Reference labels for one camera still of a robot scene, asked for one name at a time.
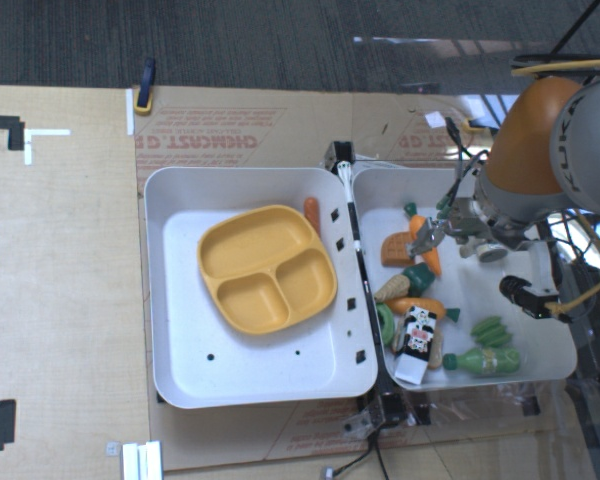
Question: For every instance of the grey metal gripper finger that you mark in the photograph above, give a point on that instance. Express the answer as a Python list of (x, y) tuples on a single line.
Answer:
[(419, 248), (434, 228)]

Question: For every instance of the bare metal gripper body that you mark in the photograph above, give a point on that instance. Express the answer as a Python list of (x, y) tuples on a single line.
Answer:
[(464, 219)]

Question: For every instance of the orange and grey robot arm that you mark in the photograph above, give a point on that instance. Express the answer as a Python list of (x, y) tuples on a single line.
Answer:
[(530, 143)]

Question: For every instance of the orange carrot with green top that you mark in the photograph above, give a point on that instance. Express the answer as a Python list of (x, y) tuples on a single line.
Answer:
[(415, 304), (433, 260)]

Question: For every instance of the orange waffle biscuit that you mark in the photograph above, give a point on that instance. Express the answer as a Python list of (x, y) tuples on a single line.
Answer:
[(394, 250)]

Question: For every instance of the small white can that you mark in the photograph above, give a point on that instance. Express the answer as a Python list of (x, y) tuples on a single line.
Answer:
[(490, 253)]

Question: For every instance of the beige cone with green top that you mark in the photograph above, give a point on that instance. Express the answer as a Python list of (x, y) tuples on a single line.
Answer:
[(397, 287)]

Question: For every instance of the white plastic tray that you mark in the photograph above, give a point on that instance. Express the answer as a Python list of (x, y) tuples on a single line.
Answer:
[(260, 368), (485, 288)]

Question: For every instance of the thin black and white rod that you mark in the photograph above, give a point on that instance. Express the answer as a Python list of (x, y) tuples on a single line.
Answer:
[(352, 218)]

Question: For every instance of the green doughnut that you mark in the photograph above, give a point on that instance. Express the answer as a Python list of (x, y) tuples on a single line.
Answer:
[(384, 324)]

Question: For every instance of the black and white milk carton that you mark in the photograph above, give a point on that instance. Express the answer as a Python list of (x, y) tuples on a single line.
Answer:
[(416, 348)]

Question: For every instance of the beige bread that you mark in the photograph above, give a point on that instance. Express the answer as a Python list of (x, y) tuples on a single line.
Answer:
[(436, 350)]

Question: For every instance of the green bean pods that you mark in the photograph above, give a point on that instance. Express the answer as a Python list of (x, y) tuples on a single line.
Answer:
[(491, 332)]

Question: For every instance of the orange sausage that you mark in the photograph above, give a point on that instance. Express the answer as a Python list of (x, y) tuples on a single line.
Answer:
[(312, 213)]

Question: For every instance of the green plastic bottle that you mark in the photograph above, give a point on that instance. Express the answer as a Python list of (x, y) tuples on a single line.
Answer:
[(487, 361)]

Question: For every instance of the yellow divided plate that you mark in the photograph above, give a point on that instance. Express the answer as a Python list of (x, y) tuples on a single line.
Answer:
[(260, 248)]

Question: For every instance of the brown cardboard board, red print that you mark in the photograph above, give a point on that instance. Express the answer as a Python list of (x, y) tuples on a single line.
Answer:
[(230, 133)]

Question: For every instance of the black cylinder on white bracket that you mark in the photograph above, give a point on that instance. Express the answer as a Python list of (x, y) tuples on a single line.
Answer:
[(526, 295)]

